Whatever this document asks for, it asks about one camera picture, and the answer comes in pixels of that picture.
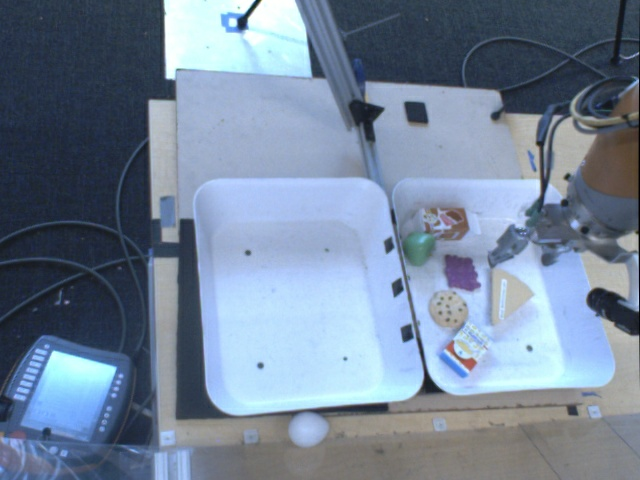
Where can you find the brown chocolate chip biscuit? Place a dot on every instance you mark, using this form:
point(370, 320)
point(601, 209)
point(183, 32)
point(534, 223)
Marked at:
point(448, 309)

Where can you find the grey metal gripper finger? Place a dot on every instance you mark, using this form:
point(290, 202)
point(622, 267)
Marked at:
point(551, 257)
point(507, 245)

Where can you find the black block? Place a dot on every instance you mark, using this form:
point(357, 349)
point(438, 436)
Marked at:
point(416, 112)

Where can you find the brown and white carton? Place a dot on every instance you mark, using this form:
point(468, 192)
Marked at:
point(447, 222)

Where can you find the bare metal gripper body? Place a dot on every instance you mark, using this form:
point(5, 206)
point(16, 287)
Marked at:
point(575, 230)

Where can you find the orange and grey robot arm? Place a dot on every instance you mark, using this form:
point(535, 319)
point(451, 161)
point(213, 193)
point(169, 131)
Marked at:
point(610, 168)

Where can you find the beige bread wedge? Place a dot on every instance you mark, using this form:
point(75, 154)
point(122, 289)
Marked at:
point(507, 295)

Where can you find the black cylinder on white bracket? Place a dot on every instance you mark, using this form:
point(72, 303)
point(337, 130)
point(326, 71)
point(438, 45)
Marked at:
point(612, 308)

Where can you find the white egg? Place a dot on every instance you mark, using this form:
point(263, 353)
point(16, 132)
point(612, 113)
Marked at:
point(308, 429)

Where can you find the purple grapes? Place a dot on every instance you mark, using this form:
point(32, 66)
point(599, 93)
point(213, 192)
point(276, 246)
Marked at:
point(461, 273)

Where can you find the red blue white carton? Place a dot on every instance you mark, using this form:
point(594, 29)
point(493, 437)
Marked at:
point(466, 350)

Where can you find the green pear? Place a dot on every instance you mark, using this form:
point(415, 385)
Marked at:
point(419, 249)

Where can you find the pale flat board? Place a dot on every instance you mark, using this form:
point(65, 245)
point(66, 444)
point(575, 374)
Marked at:
point(280, 128)

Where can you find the white plastic tray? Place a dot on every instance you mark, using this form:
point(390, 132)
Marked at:
point(300, 308)
point(550, 328)

